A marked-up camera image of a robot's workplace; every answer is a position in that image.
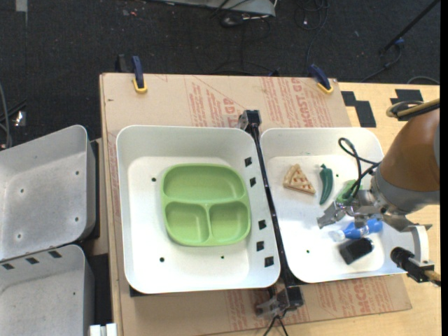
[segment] table surface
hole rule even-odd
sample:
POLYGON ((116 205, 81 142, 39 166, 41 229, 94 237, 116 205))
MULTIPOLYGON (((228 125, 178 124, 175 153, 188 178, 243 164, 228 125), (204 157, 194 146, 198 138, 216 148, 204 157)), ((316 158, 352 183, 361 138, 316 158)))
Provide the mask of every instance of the table surface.
MULTIPOLYGON (((403 127, 404 122, 386 117, 385 111, 391 105, 391 98, 396 98, 396 90, 414 90, 421 93, 424 101, 437 99, 440 96, 440 86, 431 85, 382 85, 382 84, 357 84, 357 83, 339 83, 340 91, 352 92, 358 102, 369 102, 376 121, 376 127, 366 127, 372 131, 378 138, 383 151, 387 151, 393 142, 395 135, 403 127)), ((106 168, 106 185, 110 181, 108 171, 109 154, 107 153, 107 114, 105 112, 104 94, 100 93, 101 98, 101 118, 103 124, 103 144, 104 144, 104 166, 106 168)), ((358 118, 356 107, 348 106, 346 108, 351 125, 353 127, 362 126, 358 118)), ((109 192, 105 195, 107 203, 107 213, 112 209, 112 196, 109 192)), ((432 224, 428 231, 430 259, 435 263, 435 271, 440 272, 440 206, 427 206, 422 210, 413 213, 408 218, 420 224, 432 224)), ((121 309, 120 304, 120 286, 118 283, 117 271, 117 246, 115 237, 111 230, 114 229, 113 220, 107 218, 109 228, 108 246, 109 262, 111 268, 111 299, 113 305, 114 322, 118 324, 119 335, 123 335, 122 317, 129 312, 121 309)), ((441 288, 434 287, 429 283, 416 283, 415 281, 402 276, 405 287, 409 294, 412 308, 407 311, 395 311, 384 314, 373 314, 368 316, 357 316, 351 318, 339 318, 331 321, 317 321, 311 323, 299 323, 288 325, 287 331, 290 336, 294 335, 441 335, 442 317, 441 317, 441 288)), ((128 316, 131 319, 139 317, 138 315, 128 316)), ((227 332, 215 335, 234 335, 234 336, 259 336, 263 335, 265 329, 245 330, 241 332, 227 332)), ((280 327, 275 327, 270 335, 283 335, 280 327)))

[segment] wooden table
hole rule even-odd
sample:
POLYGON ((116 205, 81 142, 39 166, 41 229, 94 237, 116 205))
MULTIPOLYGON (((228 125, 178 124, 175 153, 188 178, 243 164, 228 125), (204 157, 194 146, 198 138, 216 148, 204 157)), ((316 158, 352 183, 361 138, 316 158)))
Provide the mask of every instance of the wooden table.
MULTIPOLYGON (((120 257, 123 247, 116 240, 117 234, 116 226, 117 221, 114 220, 113 208, 114 201, 112 198, 112 192, 110 189, 111 185, 111 174, 110 171, 110 158, 114 158, 114 150, 111 150, 110 145, 108 145, 108 133, 110 133, 108 126, 108 115, 106 105, 109 98, 108 94, 105 93, 107 88, 105 84, 112 83, 109 74, 108 79, 100 78, 100 95, 101 95, 101 118, 102 118, 102 141, 104 146, 104 166, 105 166, 105 181, 106 181, 106 205, 107 205, 107 224, 108 224, 108 249, 109 249, 109 261, 111 268, 111 299, 113 305, 113 319, 114 322, 118 324, 119 335, 124 336, 144 336, 144 335, 156 335, 151 327, 148 327, 144 333, 136 334, 123 333, 123 323, 138 323, 137 321, 142 316, 139 314, 138 309, 130 309, 129 307, 123 306, 123 295, 126 290, 123 290, 123 271, 120 270, 120 257)), ((122 76, 117 76, 116 82, 113 88, 120 89, 120 84, 123 83, 122 76)), ((440 96, 439 86, 427 86, 427 85, 380 85, 380 84, 355 84, 355 83, 338 83, 333 81, 338 89, 343 92, 344 97, 348 99, 356 99, 354 103, 355 106, 348 106, 346 111, 349 116, 349 121, 352 126, 362 126, 365 122, 358 118, 356 112, 356 105, 370 103, 372 110, 372 115, 374 117, 374 122, 376 127, 366 127, 377 135, 380 141, 383 151, 386 152, 395 135, 400 131, 404 122, 399 122, 395 119, 386 117, 385 111, 391 105, 390 98, 397 97, 397 90, 402 93, 406 93, 406 90, 411 91, 411 93, 419 94, 425 101, 436 99, 440 96)), ((122 118, 126 121, 126 125, 138 124, 141 122, 139 119, 139 111, 136 109, 138 102, 129 102, 129 108, 122 110, 122 118)), ((176 113, 173 108, 164 107, 161 108, 161 112, 157 120, 163 120, 164 114, 169 116, 169 113, 176 113)), ((153 120, 147 120, 146 124, 153 124, 153 120)), ((372 119, 367 116, 367 125, 372 125, 372 119)), ((435 262, 435 271, 440 272, 440 207, 439 206, 427 206, 426 208, 413 213, 409 216, 409 219, 415 223, 421 224, 433 224, 433 227, 428 231, 429 244, 430 244, 430 258, 435 262)), ((415 281, 407 278, 405 275, 400 276, 404 279, 405 287, 409 294, 409 299, 412 304, 412 308, 407 311, 397 311, 389 312, 384 314, 373 314, 368 316, 359 316, 351 318, 339 318, 331 321, 317 321, 309 323, 299 323, 295 325, 288 325, 287 331, 290 336, 293 335, 358 335, 362 333, 363 335, 441 335, 442 333, 442 318, 441 318, 441 289, 433 287, 429 283, 418 284, 415 281)), ((164 314, 168 320, 172 319, 172 322, 181 323, 181 319, 175 315, 170 315, 169 310, 164 314)), ((179 324, 179 330, 182 330, 182 325, 179 324)), ((263 335, 265 332, 264 328, 257 330, 245 330, 241 332, 231 332, 231 333, 221 333, 216 335, 234 335, 234 336, 255 336, 263 335)), ((270 335, 282 335, 283 331, 281 328, 275 328, 271 331, 270 335)))

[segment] cardboard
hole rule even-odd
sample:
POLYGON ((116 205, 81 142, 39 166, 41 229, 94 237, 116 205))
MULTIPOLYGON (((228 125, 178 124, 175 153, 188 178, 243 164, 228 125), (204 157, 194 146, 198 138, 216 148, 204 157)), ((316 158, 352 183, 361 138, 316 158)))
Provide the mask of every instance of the cardboard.
MULTIPOLYGON (((235 127, 238 116, 246 109, 260 111, 262 130, 347 127, 355 115, 350 108, 347 113, 335 80, 331 81, 332 94, 322 92, 312 78, 145 75, 145 80, 148 91, 138 94, 132 74, 100 76, 112 304, 119 335, 197 336, 236 331, 261 335, 264 330, 256 329, 266 328, 270 320, 258 318, 255 305, 268 299, 266 290, 131 297, 123 266, 116 136, 128 125, 235 127)), ((293 325, 288 329, 290 335, 301 334, 298 330, 308 329, 312 321, 322 331, 316 335, 346 335, 344 329, 326 328, 317 321, 412 308, 402 275, 307 284, 301 290, 305 306, 288 312, 283 321, 293 325)))

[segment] white tray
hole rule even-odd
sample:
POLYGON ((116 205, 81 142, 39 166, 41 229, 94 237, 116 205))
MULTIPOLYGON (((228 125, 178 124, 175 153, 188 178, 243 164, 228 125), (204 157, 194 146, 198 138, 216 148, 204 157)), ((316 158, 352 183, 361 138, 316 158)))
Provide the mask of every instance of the white tray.
POLYGON ((0 261, 83 239, 95 226, 95 157, 74 125, 0 152, 0 261))
POLYGON ((0 335, 87 336, 93 273, 79 246, 0 263, 0 335))
POLYGON ((249 134, 236 128, 129 126, 119 133, 116 146, 125 274, 131 287, 151 294, 264 288, 277 281, 274 228, 249 134), (246 158, 251 158, 249 166, 246 158), (182 246, 170 239, 162 217, 160 180, 167 168, 183 163, 221 164, 238 171, 251 205, 247 238, 208 247, 182 246), (266 226, 260 229, 259 222, 266 226), (264 244, 259 251, 258 242, 264 244), (265 266, 270 258, 273 264, 265 266))
MULTIPOLYGON (((345 216, 338 223, 319 229, 317 218, 323 215, 346 181, 358 178, 355 158, 338 145, 341 137, 353 143, 360 157, 378 162, 383 158, 376 136, 360 127, 278 128, 267 130, 260 138, 288 266, 298 279, 307 283, 401 274, 404 271, 390 258, 392 249, 401 246, 414 250, 410 233, 399 233, 384 223, 380 233, 369 236, 374 250, 347 265, 337 247, 340 243, 335 243, 328 232, 344 229, 353 218, 345 216), (315 195, 283 187, 286 172, 296 163, 315 187, 315 195), (334 186, 331 196, 321 206, 322 164, 332 169, 334 186)), ((365 170, 371 164, 362 162, 361 165, 365 170)), ((367 175, 362 185, 369 188, 370 179, 367 175)))

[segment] blue clamp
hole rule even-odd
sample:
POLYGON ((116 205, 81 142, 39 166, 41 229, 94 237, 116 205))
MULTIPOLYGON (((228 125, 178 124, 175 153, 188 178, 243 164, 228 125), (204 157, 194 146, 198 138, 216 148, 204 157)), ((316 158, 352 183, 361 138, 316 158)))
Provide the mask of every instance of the blue clamp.
POLYGON ((327 76, 315 64, 308 66, 308 74, 318 81, 317 85, 322 91, 324 91, 325 93, 333 92, 333 87, 330 84, 330 81, 328 80, 327 76))
POLYGON ((140 59, 138 56, 132 56, 132 66, 134 67, 135 77, 132 79, 134 88, 138 93, 145 93, 148 88, 143 77, 143 69, 141 68, 140 59))

